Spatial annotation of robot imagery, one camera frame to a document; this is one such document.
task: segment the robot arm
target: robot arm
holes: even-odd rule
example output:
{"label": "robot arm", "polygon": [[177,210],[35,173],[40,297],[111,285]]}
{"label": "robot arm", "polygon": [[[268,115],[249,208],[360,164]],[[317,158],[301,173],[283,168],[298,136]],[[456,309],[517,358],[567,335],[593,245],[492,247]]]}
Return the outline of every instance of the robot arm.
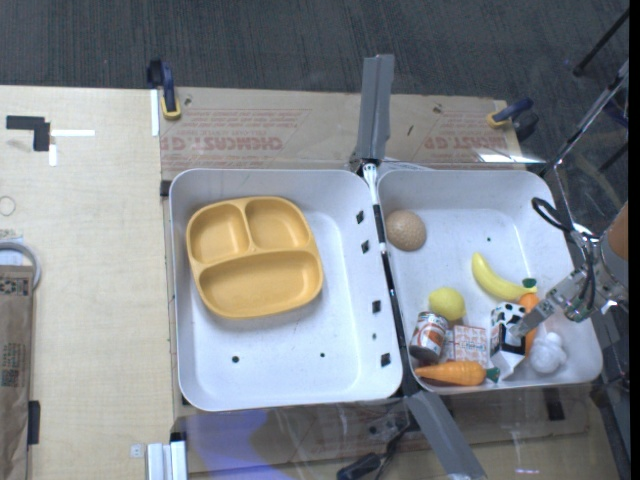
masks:
{"label": "robot arm", "polygon": [[628,205],[627,201],[600,238],[565,229],[581,248],[585,261],[510,328],[515,338],[522,338],[556,311],[562,311],[574,322],[582,322],[596,309],[606,313],[613,306],[626,305],[629,299]]}

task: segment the blue and yellow clamp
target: blue and yellow clamp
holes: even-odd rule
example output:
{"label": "blue and yellow clamp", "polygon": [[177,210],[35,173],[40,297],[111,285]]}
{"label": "blue and yellow clamp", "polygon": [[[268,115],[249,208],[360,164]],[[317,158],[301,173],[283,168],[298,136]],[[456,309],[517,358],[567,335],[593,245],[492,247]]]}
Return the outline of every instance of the blue and yellow clamp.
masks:
{"label": "blue and yellow clamp", "polygon": [[160,108],[165,119],[178,119],[182,114],[180,101],[176,98],[173,86],[173,73],[168,62],[152,59],[147,66],[147,84],[150,89],[162,86],[163,94],[160,98]]}
{"label": "blue and yellow clamp", "polygon": [[520,118],[520,115],[533,107],[531,98],[523,98],[512,103],[507,108],[487,115],[487,123],[491,128],[500,128],[511,123],[519,140],[529,137],[538,124],[538,116],[529,112]]}

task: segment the metal ring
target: metal ring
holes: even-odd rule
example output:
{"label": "metal ring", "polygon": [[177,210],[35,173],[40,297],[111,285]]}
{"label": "metal ring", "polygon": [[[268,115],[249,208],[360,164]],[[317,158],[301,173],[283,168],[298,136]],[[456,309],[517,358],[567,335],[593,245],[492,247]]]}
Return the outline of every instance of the metal ring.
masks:
{"label": "metal ring", "polygon": [[11,210],[8,212],[3,212],[2,210],[0,210],[0,215],[4,215],[5,217],[8,217],[9,215],[11,215],[13,212],[16,211],[16,200],[11,196],[0,196],[0,203],[2,203],[4,199],[11,201],[11,203],[13,204],[13,208],[11,208]]}
{"label": "metal ring", "polygon": [[33,288],[35,289],[38,287],[42,269],[40,268],[40,261],[38,261],[38,257],[30,247],[10,240],[0,240],[0,251],[18,251],[29,258],[31,264],[35,268],[35,273],[33,274]]}

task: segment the red and white can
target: red and white can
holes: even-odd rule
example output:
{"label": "red and white can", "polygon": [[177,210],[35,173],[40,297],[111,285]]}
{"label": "red and white can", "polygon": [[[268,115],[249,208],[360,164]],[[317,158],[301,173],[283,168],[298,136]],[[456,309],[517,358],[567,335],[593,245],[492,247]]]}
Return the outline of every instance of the red and white can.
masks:
{"label": "red and white can", "polygon": [[409,353],[425,363],[437,363],[442,355],[449,322],[443,316],[423,311],[409,342]]}

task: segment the toy banana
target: toy banana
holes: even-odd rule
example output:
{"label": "toy banana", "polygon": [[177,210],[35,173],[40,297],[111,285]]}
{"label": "toy banana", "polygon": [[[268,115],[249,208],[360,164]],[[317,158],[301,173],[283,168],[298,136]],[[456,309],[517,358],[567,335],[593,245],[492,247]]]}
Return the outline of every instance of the toy banana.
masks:
{"label": "toy banana", "polygon": [[474,252],[471,257],[471,271],[475,280],[485,291],[503,301],[515,302],[525,293],[538,291],[537,286],[526,288],[500,277],[479,252]]}

